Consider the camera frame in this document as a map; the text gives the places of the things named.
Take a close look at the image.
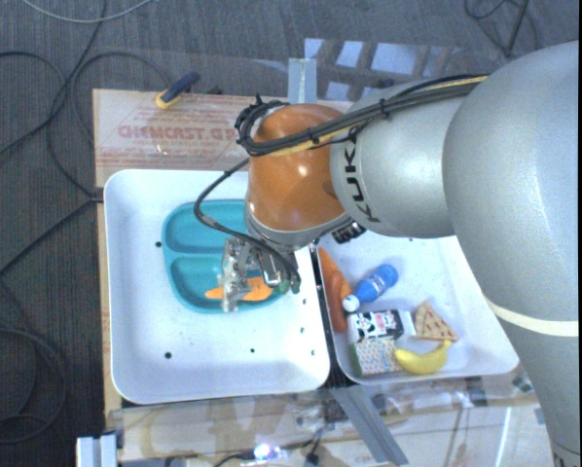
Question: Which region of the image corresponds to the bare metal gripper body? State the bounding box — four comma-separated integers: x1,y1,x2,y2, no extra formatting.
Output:
222,237,291,287

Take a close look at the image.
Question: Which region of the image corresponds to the orange carrot with green top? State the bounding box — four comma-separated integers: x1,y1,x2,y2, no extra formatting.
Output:
204,275,302,304

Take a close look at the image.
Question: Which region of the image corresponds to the white plastic tray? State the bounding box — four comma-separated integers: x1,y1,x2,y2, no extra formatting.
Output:
314,233,522,387
103,168,332,406

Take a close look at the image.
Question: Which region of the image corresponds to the blue divided plate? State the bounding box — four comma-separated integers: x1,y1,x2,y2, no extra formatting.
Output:
161,199,298,315

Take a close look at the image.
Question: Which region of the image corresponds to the long orange sausage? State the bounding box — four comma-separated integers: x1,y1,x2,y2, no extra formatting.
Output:
317,246,354,335

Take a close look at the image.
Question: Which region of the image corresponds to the thin black rod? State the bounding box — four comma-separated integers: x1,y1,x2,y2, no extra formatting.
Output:
309,245,344,389

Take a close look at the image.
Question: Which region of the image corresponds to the blue bottle with white cap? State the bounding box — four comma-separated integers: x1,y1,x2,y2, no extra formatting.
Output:
341,263,400,313

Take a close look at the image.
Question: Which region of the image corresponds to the cow print milk carton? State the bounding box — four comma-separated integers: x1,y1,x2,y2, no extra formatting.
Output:
346,308,417,344

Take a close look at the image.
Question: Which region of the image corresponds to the patterned carton with green edge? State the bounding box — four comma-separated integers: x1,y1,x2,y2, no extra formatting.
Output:
349,336,405,378

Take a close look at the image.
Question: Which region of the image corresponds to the pizza slice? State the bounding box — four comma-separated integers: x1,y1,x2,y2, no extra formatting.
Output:
411,300,459,343

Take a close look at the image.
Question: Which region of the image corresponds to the brown cardboard board red print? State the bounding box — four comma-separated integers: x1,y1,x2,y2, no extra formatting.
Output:
91,89,353,420

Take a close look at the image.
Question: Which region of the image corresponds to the yellow banana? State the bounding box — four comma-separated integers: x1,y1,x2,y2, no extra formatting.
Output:
393,339,455,377

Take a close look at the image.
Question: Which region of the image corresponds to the black cylinder on white bracket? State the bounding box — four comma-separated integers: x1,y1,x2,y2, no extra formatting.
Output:
330,220,369,245

